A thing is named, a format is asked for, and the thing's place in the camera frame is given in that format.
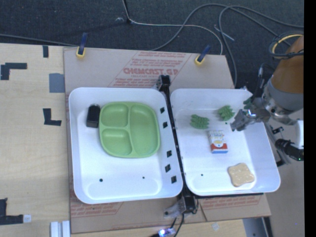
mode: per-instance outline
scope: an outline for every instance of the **wooden surface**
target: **wooden surface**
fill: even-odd
[[[0,64],[27,63],[0,80],[0,199],[7,215],[30,214],[32,222],[0,226],[0,237],[48,237],[49,224],[69,220],[65,94],[49,92],[49,74],[63,74],[63,47],[0,44]],[[52,120],[44,125],[43,108]],[[149,237],[159,228],[76,234],[78,237]],[[179,237],[245,237],[242,220],[184,224]]]

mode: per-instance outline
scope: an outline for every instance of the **green plate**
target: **green plate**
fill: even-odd
[[[103,149],[115,157],[149,157],[160,147],[156,113],[141,103],[112,102],[103,106],[99,132]]]

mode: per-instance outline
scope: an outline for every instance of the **clip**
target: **clip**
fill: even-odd
[[[206,48],[203,50],[203,52],[199,56],[197,56],[196,59],[194,60],[195,64],[200,66],[203,63],[205,56],[209,53],[210,49],[211,49],[211,46],[207,45]]]
[[[87,33],[83,33],[82,34],[82,38],[81,38],[80,46],[78,46],[77,52],[76,52],[76,56],[78,58],[83,58],[84,55],[85,55],[84,46],[85,46],[85,43],[87,42],[87,38],[88,38],[88,34]]]

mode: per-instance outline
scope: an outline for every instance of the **cardboard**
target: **cardboard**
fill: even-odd
[[[207,55],[201,66],[198,54],[86,48],[83,58],[76,48],[64,49],[67,142],[70,175],[71,231],[88,233],[152,226],[170,226],[164,210],[177,198],[105,204],[84,204],[74,193],[68,97],[78,87],[155,87],[159,75],[170,75],[170,92],[178,88],[234,88],[225,56]],[[184,223],[270,216],[265,194],[213,197],[198,200],[196,214]]]

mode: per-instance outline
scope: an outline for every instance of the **black carpet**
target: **black carpet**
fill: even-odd
[[[160,25],[182,25],[196,9],[186,24],[200,27],[184,27],[163,46],[180,27],[130,23],[122,0],[0,0],[0,42],[79,45],[86,32],[88,47],[153,50],[163,46],[158,50],[199,53],[209,44],[210,54],[220,54],[220,42],[204,27],[223,43],[222,54],[233,77],[235,64],[236,88],[246,86],[253,92],[260,65],[275,68],[278,63],[268,52],[274,37],[304,30],[296,27],[304,25],[304,0],[126,0],[126,6],[132,21]],[[215,27],[233,39],[225,37],[228,47]],[[265,71],[264,78],[272,72]]]

